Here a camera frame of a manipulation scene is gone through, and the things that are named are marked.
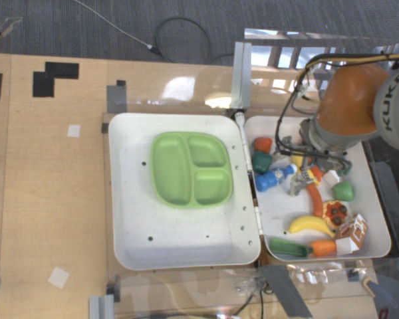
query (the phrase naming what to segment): toy banana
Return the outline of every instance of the toy banana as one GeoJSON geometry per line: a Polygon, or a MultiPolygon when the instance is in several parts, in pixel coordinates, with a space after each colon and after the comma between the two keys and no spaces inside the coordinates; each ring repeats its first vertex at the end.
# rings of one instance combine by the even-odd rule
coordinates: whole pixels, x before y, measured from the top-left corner
{"type": "Polygon", "coordinates": [[[316,229],[317,231],[326,233],[331,237],[335,236],[335,234],[328,228],[325,221],[316,216],[306,215],[297,217],[293,222],[291,222],[288,232],[297,233],[303,229],[316,229]]]}

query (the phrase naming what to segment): toy water bottle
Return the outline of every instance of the toy water bottle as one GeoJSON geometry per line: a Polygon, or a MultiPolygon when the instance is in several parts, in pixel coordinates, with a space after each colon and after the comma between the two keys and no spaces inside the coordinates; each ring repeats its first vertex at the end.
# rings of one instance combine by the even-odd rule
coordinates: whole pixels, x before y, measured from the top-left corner
{"type": "Polygon", "coordinates": [[[297,166],[295,164],[290,164],[285,168],[275,168],[266,171],[263,175],[258,175],[255,178],[255,186],[258,191],[266,191],[271,187],[285,181],[288,175],[296,173],[297,166]]]}

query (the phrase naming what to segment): wooden table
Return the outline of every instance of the wooden table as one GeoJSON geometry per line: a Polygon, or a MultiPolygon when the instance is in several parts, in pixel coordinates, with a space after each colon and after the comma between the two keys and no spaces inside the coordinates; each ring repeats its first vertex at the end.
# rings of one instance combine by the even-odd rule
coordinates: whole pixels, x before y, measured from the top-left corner
{"type": "MultiPolygon", "coordinates": [[[[221,114],[204,101],[229,96],[231,68],[0,54],[0,73],[0,319],[87,318],[89,296],[103,296],[113,273],[121,282],[117,318],[148,309],[201,310],[213,298],[213,307],[230,313],[245,300],[234,280],[251,269],[130,272],[110,257],[112,239],[106,236],[101,132],[106,87],[125,80],[131,112],[221,114]],[[33,72],[44,72],[47,61],[79,63],[79,78],[56,79],[54,98],[33,98],[33,72]],[[195,79],[191,96],[171,93],[178,84],[186,85],[180,77],[195,79]],[[71,125],[80,126],[79,137],[68,137],[71,125]],[[56,266],[69,273],[62,288],[48,282],[56,266]],[[229,307],[216,306],[218,301],[229,307]]],[[[295,75],[253,72],[253,78],[267,80],[295,75]]],[[[277,114],[287,97],[262,86],[253,86],[252,96],[250,114],[277,114]]],[[[346,277],[327,288],[299,286],[315,318],[330,318],[325,308],[338,308],[340,292],[351,305],[342,309],[346,317],[359,308],[361,318],[376,317],[371,297],[346,277]]],[[[284,318],[274,296],[265,301],[266,313],[284,318]]],[[[242,317],[258,314],[255,298],[242,317]]]]}

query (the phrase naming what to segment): white sticker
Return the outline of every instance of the white sticker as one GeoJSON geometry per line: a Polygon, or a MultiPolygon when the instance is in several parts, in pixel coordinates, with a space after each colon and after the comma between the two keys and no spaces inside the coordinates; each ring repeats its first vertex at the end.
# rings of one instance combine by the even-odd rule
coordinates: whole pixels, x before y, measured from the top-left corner
{"type": "Polygon", "coordinates": [[[80,137],[81,125],[70,125],[68,128],[68,137],[80,137]]]}
{"type": "Polygon", "coordinates": [[[68,277],[69,277],[68,272],[65,272],[63,269],[60,269],[59,267],[55,267],[48,281],[56,287],[63,288],[63,286],[67,282],[68,277]]]}

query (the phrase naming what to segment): white wire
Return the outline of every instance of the white wire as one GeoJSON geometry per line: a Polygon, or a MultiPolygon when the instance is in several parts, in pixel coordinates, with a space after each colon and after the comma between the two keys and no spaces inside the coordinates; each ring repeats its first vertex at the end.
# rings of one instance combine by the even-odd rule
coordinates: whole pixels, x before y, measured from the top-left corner
{"type": "Polygon", "coordinates": [[[88,9],[90,12],[93,12],[96,16],[100,17],[103,21],[105,21],[106,23],[108,23],[109,25],[114,27],[117,31],[121,32],[123,35],[126,35],[127,37],[137,41],[138,43],[141,43],[142,45],[145,45],[148,48],[148,50],[150,50],[152,48],[152,45],[150,45],[148,43],[145,43],[144,41],[141,41],[140,39],[136,38],[135,36],[128,34],[126,31],[123,31],[120,27],[118,27],[117,25],[115,25],[114,23],[109,21],[107,18],[105,18],[103,15],[99,14],[98,12],[96,12],[93,8],[89,7],[85,3],[82,3],[79,0],[72,0],[72,1],[78,3],[79,5],[82,5],[84,8],[88,9]]]}

